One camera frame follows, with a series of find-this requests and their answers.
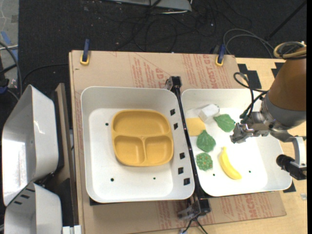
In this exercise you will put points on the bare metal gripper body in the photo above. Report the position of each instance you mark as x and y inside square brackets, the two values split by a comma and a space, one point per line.
[260, 123]

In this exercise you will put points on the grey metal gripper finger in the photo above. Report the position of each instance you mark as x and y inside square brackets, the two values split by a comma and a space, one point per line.
[237, 137]
[239, 127]

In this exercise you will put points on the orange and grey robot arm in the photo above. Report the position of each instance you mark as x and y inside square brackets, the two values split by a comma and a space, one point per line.
[290, 86]

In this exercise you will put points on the green lettuce leaf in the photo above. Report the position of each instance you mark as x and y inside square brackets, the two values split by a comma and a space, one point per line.
[206, 141]
[225, 123]

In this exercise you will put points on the yellow banana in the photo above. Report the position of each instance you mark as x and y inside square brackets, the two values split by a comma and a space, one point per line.
[228, 166]

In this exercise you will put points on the white plastic tray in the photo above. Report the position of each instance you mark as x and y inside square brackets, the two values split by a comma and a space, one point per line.
[26, 140]
[31, 213]
[102, 155]
[258, 160]

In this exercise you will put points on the white carton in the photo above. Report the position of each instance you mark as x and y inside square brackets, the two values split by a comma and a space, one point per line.
[208, 112]

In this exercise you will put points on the green peas heap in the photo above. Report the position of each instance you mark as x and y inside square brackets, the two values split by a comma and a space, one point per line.
[204, 161]

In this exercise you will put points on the yellow cheese slice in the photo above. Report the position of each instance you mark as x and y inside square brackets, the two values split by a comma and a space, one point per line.
[193, 127]

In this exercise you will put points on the thin black and white rod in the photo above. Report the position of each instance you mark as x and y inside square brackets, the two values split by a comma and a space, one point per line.
[189, 135]

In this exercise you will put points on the yellow divided plate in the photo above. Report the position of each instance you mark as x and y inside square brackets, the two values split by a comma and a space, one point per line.
[142, 138]

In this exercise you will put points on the brown cardboard board red print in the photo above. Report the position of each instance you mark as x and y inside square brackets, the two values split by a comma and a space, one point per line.
[122, 69]

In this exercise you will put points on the black cylinder on white bracket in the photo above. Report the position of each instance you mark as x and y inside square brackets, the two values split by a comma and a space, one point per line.
[292, 166]

